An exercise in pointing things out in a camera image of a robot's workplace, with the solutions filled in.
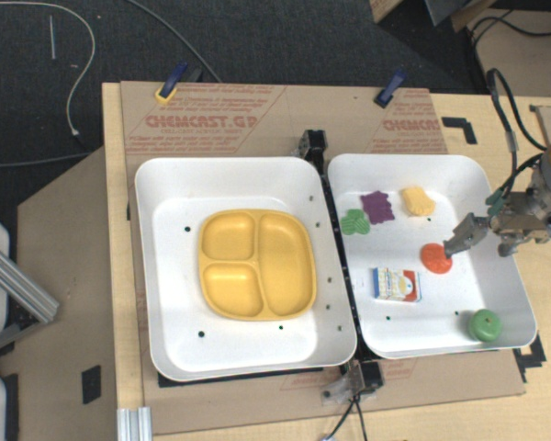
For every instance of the green doughnut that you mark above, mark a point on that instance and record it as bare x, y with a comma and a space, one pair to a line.
484, 325

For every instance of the yellow divided plate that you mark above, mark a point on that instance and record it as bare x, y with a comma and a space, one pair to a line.
282, 264

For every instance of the white plastic tray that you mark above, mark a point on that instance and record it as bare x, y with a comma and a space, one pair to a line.
174, 292
441, 320

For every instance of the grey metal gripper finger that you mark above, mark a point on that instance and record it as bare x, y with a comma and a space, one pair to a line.
509, 248
464, 236

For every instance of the brown cardboard board red print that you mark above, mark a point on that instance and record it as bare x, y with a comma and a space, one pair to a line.
257, 117

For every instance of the thin black rod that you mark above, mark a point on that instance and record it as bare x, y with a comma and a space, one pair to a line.
339, 246

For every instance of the orange round toy slice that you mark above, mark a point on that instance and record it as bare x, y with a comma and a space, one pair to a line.
434, 261

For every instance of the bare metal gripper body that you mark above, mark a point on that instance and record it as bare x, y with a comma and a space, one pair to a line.
523, 222

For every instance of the green toy vegetable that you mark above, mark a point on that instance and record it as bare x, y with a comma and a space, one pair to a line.
354, 222

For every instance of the yellow toy bread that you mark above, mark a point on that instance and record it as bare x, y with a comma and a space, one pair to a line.
418, 201

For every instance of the white red blue carton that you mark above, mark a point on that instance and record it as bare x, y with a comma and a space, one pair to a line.
397, 285

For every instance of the purple grapes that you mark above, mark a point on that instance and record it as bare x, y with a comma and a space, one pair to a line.
377, 207

